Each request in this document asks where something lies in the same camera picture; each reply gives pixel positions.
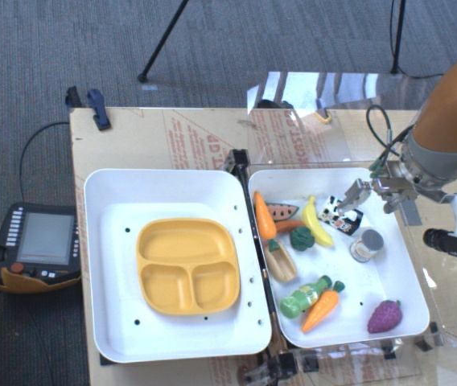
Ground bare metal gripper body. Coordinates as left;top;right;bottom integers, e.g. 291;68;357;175
371;160;456;205

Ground black and white carton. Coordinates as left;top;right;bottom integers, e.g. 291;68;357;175
317;195;364;237

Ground yellow banana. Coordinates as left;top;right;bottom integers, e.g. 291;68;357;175
301;195;335;248

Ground small grey-lidded can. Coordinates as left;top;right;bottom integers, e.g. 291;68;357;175
348;228;385;264

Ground green broccoli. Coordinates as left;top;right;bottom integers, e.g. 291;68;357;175
289;225;316;253

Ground orange sausage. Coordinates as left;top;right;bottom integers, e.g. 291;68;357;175
274;219;307;234

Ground watermelon slice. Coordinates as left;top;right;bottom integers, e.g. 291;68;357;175
265;202;300;222

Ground white plastic tray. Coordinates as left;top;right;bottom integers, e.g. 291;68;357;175
247;166;431;350
83;167;274;364

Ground orange carrot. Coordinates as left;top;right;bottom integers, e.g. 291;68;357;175
252;191;282;253
300;280;347;335

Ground beige bread bun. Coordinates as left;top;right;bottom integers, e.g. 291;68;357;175
262;240;298;284

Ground purple grapes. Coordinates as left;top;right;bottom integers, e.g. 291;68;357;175
366;299;403;335

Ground green bottle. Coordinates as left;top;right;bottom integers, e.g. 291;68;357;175
278;274;333;320

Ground yellow divided plate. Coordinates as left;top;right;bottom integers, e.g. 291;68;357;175
135;216;242;317

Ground brown cardboard board red print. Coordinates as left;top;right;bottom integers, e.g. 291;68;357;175
68;106;457;386

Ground black cylinder on white bracket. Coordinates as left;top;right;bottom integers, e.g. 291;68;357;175
422;192;457;260

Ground black block with thin wires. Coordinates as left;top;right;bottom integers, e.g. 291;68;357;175
223;148;251;173
266;349;298;379

